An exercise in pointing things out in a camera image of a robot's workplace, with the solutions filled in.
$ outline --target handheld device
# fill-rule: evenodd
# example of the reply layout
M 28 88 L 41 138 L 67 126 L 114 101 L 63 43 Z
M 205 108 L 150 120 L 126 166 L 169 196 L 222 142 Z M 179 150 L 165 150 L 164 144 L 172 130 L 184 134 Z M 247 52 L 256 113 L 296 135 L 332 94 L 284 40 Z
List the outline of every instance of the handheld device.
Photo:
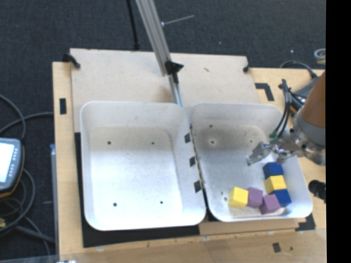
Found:
M 0 198 L 10 196 L 21 178 L 24 149 L 18 139 L 0 138 Z

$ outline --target dark carpet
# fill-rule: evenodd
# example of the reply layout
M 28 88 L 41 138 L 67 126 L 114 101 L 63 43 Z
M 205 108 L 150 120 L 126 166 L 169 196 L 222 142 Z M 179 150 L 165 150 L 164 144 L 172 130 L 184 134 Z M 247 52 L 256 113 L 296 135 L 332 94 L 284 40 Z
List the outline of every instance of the dark carpet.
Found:
M 244 55 L 252 67 L 279 67 L 287 60 L 323 69 L 313 53 L 326 47 L 326 0 L 155 0 L 174 53 Z M 132 0 L 141 50 L 151 50 Z M 24 116 L 53 111 L 52 62 L 70 48 L 132 50 L 126 0 L 0 0 L 0 94 Z M 0 101 L 0 129 L 18 119 Z M 18 137 L 18 124 L 3 133 Z M 36 184 L 30 218 L 54 237 L 50 117 L 27 123 L 25 168 Z M 28 221 L 21 225 L 31 228 Z M 0 234 L 0 260 L 44 256 L 41 240 L 17 230 Z M 55 246 L 49 244 L 55 254 Z

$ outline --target cube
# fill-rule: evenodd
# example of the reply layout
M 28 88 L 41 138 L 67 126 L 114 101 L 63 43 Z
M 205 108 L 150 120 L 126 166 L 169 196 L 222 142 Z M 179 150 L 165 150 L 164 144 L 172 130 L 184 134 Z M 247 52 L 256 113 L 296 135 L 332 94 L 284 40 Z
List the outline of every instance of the cube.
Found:
M 239 187 L 234 187 L 229 193 L 228 204 L 231 207 L 243 208 L 247 205 L 248 191 Z
M 275 194 L 281 207 L 286 207 L 291 203 L 291 198 L 287 189 L 276 190 L 272 194 Z
M 267 194 L 273 191 L 286 189 L 284 177 L 282 175 L 274 175 L 264 181 Z
M 284 175 L 283 167 L 275 162 L 267 163 L 263 167 L 263 173 L 265 179 L 272 175 Z
M 280 204 L 275 194 L 263 197 L 263 203 L 259 207 L 262 214 L 273 213 L 278 209 L 280 209 Z
M 263 191 L 254 187 L 248 190 L 247 206 L 251 208 L 258 208 L 263 202 Z

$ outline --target white tray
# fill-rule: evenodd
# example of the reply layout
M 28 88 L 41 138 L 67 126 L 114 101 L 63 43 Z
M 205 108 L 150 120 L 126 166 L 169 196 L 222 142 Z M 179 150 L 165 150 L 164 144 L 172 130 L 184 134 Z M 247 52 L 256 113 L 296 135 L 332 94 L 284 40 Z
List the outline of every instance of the white tray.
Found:
M 93 101 L 82 107 L 84 213 L 93 228 L 202 221 L 206 206 L 189 126 L 184 109 L 172 103 Z
M 304 218 L 312 211 L 312 200 L 297 157 L 282 165 L 292 203 L 275 213 L 262 215 L 259 209 L 228 206 L 234 186 L 256 187 L 267 194 L 263 166 L 275 161 L 274 154 L 248 166 L 246 157 L 260 141 L 269 142 L 282 113 L 264 104 L 199 104 L 191 111 L 194 144 L 199 159 L 208 206 L 220 221 Z

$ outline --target yellow cube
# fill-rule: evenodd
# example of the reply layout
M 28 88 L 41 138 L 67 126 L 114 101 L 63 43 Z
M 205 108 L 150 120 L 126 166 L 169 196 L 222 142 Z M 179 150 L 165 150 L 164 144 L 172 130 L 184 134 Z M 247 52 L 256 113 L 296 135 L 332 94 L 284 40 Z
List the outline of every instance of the yellow cube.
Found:
M 228 204 L 231 207 L 243 208 L 248 202 L 248 190 L 234 187 L 229 193 Z
M 264 181 L 267 194 L 271 194 L 275 190 L 286 189 L 284 177 L 282 175 L 273 175 Z

